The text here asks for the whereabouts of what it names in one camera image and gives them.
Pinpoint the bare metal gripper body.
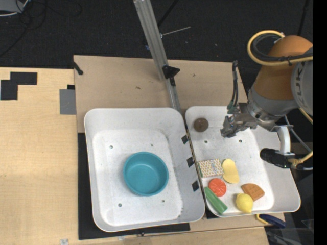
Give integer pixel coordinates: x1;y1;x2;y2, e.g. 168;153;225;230
233;102;279;132

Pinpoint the brown round biscuit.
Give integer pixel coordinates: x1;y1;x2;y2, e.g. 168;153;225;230
193;117;209;133

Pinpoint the white plastic tray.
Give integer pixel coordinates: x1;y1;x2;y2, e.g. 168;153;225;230
184;105;301;218
83;107;206;233

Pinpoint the patterned cracker packet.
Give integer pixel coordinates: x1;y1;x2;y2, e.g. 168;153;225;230
197;158;224;179

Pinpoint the orange slice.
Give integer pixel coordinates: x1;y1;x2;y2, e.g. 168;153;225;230
207;178;227;198

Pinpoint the brown waffle piece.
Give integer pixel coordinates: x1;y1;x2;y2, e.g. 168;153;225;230
241;183;266;202

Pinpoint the green vegetable stick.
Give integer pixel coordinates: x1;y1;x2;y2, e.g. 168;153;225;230
204;186;228;215

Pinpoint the yellow lemon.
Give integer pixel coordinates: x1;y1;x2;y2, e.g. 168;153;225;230
235;192;254;214

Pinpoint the teal bowl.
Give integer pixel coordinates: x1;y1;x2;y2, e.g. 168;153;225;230
123;151;170;197

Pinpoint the brown cardboard board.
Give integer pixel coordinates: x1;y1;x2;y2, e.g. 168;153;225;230
73;55;286;233

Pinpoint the black cylinder on white bracket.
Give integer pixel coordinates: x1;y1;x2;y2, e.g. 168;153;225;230
260;125;296;169

